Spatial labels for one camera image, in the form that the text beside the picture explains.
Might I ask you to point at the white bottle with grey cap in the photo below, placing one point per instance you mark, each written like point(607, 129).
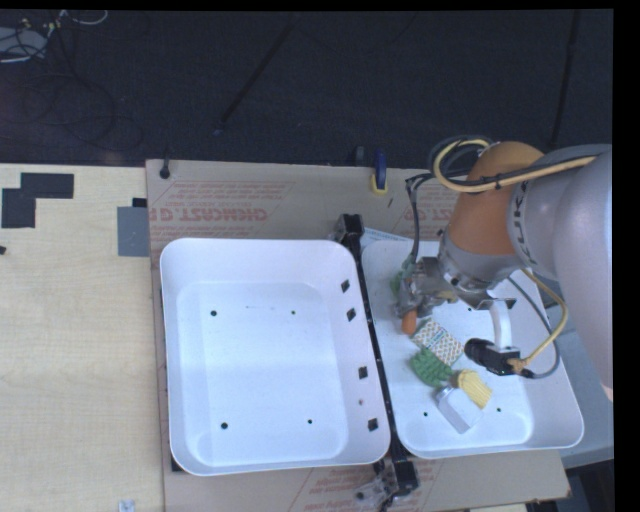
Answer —
point(460, 411)

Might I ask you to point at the green knitted vegetable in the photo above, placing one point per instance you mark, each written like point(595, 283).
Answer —
point(429, 367)

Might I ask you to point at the thin black rod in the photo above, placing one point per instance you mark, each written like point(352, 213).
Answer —
point(376, 345)

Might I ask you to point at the orange carrot with green top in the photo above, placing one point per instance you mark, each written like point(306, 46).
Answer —
point(409, 325)

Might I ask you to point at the yellow knitted corn cob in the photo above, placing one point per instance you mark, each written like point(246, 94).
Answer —
point(474, 389)

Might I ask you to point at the white plastic tray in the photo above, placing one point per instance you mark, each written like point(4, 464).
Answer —
point(505, 425)
point(270, 360)

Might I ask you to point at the brown cardboard board, red print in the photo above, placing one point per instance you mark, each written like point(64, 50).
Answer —
point(300, 205)

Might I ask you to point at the black cylinder on white bracket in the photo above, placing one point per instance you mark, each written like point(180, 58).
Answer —
point(492, 356)

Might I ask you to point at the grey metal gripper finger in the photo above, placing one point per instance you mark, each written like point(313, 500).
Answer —
point(424, 306)
point(404, 306)

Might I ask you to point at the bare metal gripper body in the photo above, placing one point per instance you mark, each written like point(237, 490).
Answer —
point(440, 285)

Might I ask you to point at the white packet with orange pattern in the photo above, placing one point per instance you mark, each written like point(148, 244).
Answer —
point(440, 342)

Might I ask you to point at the white paper sheet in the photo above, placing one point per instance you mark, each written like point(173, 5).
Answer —
point(385, 236)

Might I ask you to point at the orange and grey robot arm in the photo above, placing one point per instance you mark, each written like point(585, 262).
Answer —
point(560, 225)

